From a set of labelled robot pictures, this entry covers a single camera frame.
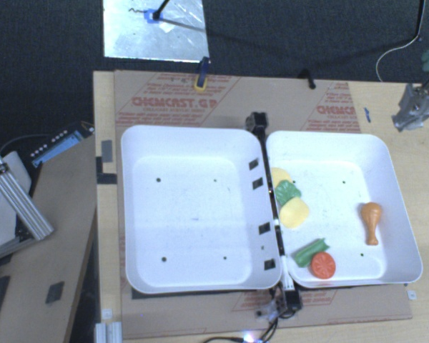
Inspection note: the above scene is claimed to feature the black block with thin wires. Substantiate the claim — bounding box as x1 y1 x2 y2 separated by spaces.
245 111 270 133
283 287 303 312

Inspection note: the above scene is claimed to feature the brown cardboard board, red print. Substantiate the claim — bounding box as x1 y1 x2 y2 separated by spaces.
113 70 414 339

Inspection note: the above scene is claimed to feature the green toy lettuce leaf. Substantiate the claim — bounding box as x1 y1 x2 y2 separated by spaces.
274 179 302 207

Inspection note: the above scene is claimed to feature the orange toy chicken drumstick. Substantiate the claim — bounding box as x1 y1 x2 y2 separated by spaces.
360 202 383 247

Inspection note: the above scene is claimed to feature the green toy pea pod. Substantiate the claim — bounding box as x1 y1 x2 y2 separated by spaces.
295 238 330 268

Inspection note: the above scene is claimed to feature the white plastic tray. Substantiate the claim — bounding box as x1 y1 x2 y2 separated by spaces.
265 130 424 289
120 124 283 294

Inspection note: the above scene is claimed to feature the orange-red toy tomato slice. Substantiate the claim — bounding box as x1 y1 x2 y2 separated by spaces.
310 251 337 280

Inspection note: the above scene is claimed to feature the thin black and white rod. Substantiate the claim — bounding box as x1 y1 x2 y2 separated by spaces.
257 128 292 289

